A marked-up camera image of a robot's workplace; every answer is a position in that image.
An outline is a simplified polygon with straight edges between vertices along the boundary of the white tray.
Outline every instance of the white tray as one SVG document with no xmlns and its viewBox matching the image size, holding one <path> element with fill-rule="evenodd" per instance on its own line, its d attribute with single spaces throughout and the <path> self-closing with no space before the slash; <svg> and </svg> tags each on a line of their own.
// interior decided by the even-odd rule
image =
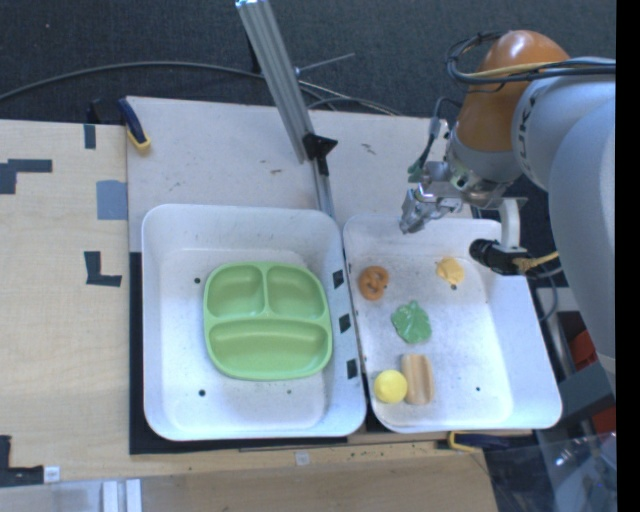
<svg viewBox="0 0 640 512">
<path fill-rule="evenodd" d="M 321 281 L 333 333 L 333 355 L 322 372 L 253 382 L 215 368 L 204 340 L 205 282 L 219 265 L 249 260 L 305 265 Z M 339 437 L 362 424 L 366 399 L 342 241 L 330 217 L 315 210 L 161 205 L 142 223 L 142 263 L 144 411 L 160 436 Z M 334 281 L 340 272 L 343 284 Z"/>
<path fill-rule="evenodd" d="M 526 279 L 498 275 L 469 256 L 473 240 L 500 236 L 500 224 L 491 220 L 444 218 L 407 235 L 392 216 L 359 215 L 346 223 L 344 246 L 369 389 L 382 370 L 399 370 L 405 353 L 424 354 L 433 367 L 430 404 L 384 404 L 371 392 L 373 411 L 390 430 L 534 429 L 558 421 L 561 399 Z M 435 272 L 445 256 L 465 270 L 456 290 Z M 364 299 L 357 285 L 369 265 L 381 265 L 390 275 L 375 302 Z M 416 345 L 405 343 L 391 322 L 391 314 L 411 300 L 427 312 L 433 330 Z"/>
</svg>

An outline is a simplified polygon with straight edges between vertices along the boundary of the toy donut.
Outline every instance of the toy donut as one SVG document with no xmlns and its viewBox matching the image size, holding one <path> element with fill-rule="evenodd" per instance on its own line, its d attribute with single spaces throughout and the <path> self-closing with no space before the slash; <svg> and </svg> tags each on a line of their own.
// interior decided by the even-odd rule
<svg viewBox="0 0 640 512">
<path fill-rule="evenodd" d="M 389 282 L 389 272 L 383 267 L 371 266 L 365 268 L 358 278 L 360 293 L 367 300 L 378 300 L 384 294 L 384 288 Z"/>
</svg>

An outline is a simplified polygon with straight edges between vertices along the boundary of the orange toy food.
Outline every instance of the orange toy food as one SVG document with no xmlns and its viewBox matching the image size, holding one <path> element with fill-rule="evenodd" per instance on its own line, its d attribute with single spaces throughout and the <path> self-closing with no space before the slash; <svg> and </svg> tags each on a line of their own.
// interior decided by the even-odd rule
<svg viewBox="0 0 640 512">
<path fill-rule="evenodd" d="M 371 266 L 365 268 L 358 278 L 360 293 L 367 300 L 378 300 L 384 294 L 384 288 L 389 282 L 389 272 L 383 267 Z"/>
</svg>

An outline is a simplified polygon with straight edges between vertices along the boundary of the green plate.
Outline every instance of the green plate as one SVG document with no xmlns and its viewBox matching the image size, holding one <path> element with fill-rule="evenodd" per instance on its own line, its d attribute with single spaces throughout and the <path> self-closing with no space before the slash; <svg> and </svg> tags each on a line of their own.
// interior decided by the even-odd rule
<svg viewBox="0 0 640 512">
<path fill-rule="evenodd" d="M 305 267 L 222 265 L 207 279 L 203 310 L 209 356 L 230 377 L 296 379 L 322 370 L 331 359 L 327 299 Z"/>
</svg>

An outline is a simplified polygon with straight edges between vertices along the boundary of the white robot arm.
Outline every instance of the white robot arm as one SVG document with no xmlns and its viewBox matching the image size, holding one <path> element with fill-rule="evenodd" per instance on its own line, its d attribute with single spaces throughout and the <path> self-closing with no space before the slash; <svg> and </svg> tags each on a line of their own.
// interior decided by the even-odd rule
<svg viewBox="0 0 640 512">
<path fill-rule="evenodd" d="M 494 41 L 478 71 L 466 51 Z M 480 34 L 451 53 L 450 74 L 470 85 L 445 159 L 425 152 L 409 168 L 404 233 L 463 203 L 498 209 L 523 173 L 549 194 L 551 229 L 567 281 L 615 393 L 615 61 L 570 59 L 531 31 Z M 520 247 L 477 241 L 470 251 L 504 274 Z"/>
</svg>

